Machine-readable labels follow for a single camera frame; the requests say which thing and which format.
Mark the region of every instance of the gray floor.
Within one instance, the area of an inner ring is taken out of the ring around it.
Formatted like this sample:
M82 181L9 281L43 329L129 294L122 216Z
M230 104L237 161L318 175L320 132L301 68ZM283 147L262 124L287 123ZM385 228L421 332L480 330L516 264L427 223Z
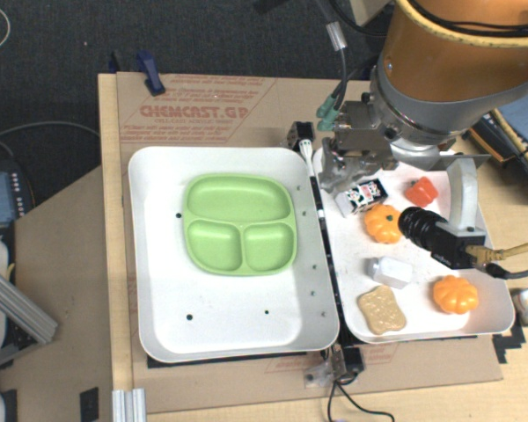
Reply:
M0 131L49 120L98 129L97 75L110 54L124 69L149 50L160 72L336 78L339 60L312 0L0 0L11 21L0 48ZM348 0L338 0L348 15ZM5 23L0 16L0 39ZM349 66L378 54L381 40L344 28ZM5 135L37 204L99 164L99 141L83 130L41 127ZM0 159L5 154L0 149Z

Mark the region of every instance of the orange pumpkin toy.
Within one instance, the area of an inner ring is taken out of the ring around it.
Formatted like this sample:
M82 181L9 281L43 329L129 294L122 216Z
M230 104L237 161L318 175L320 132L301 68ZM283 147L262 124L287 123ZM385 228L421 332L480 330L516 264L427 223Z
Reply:
M434 301L447 313L465 314L479 306L477 288L465 278L446 275L434 285Z
M378 203L363 218L366 231L379 243L396 244L402 236L398 225L400 215L391 205Z

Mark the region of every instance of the table surface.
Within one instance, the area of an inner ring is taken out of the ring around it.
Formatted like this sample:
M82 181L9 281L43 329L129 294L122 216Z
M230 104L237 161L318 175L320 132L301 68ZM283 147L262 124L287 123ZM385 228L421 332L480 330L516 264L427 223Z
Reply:
M305 86L331 90L328 80L302 80ZM125 228L121 208L121 157L116 75L99 75L99 117L102 136L102 170L106 211L107 275L110 308L112 371L114 389L133 389L129 332ZM317 102L310 102L315 107ZM465 153L480 153L469 141L458 141ZM506 183L498 167L487 162L479 168L479 201L495 248L510 248L528 242L528 189ZM528 268L528 253L502 262L512 271ZM528 278L512 280L512 288L528 287ZM526 343L507 351L501 365L503 380L430 389L411 389L355 396L363 407L389 411L396 420L415 421L512 421L528 422L528 327ZM345 398L334 397L333 415L340 420L389 420L358 411ZM150 422L227 420L326 420L326 399L304 399L270 404L251 404L197 411L149 415Z

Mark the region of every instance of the blue clamp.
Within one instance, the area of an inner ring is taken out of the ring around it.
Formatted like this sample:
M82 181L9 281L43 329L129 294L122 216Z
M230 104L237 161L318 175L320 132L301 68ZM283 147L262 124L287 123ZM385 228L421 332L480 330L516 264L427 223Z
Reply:
M146 74L147 79L144 81L152 96L164 94L165 86L160 81L154 57L147 50L139 50L137 53L137 63L139 70Z

